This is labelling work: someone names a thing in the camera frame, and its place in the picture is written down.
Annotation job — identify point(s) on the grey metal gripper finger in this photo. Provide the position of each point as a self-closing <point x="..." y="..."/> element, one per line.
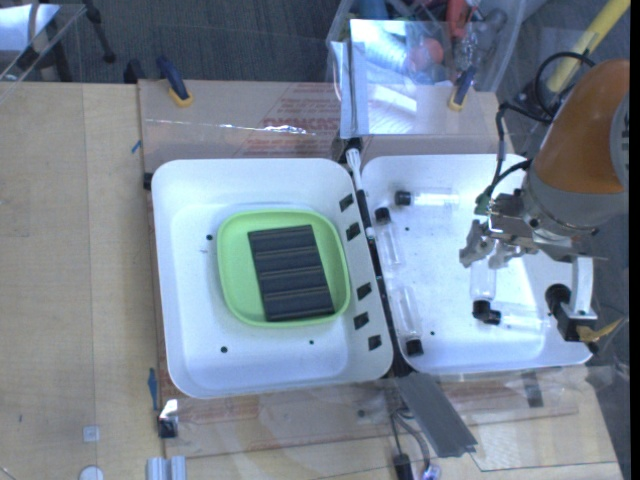
<point x="502" y="254"/>
<point x="475" y="248"/>

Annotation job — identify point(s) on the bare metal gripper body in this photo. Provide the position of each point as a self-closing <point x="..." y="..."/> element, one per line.
<point x="517" y="223"/>

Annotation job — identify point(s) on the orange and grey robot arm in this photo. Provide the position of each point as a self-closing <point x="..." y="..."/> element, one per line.
<point x="585" y="133"/>

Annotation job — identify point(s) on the clear plastic bottle black cap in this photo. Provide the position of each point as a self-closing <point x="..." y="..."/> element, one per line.
<point x="483" y="288"/>
<point x="407" y="313"/>
<point x="520" y="322"/>
<point x="430" y="198"/>
<point x="391" y="243"/>

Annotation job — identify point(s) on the white plastic tray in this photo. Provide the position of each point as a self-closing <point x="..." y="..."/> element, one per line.
<point x="440" y="268"/>
<point x="200" y="278"/>

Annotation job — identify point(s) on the dark striped rectangular box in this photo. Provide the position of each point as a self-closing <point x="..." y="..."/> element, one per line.
<point x="290" y="273"/>

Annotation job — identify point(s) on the clear plastic storage bin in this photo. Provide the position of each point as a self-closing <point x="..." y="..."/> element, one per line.
<point x="430" y="23"/>

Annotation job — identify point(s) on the green plate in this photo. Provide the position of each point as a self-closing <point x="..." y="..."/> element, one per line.
<point x="235" y="268"/>

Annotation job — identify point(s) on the brown cardboard board red print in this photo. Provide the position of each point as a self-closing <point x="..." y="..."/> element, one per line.
<point x="225" y="123"/>

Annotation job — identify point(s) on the black cylinder on white bracket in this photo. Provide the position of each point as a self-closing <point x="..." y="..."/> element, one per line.
<point x="560" y="300"/>

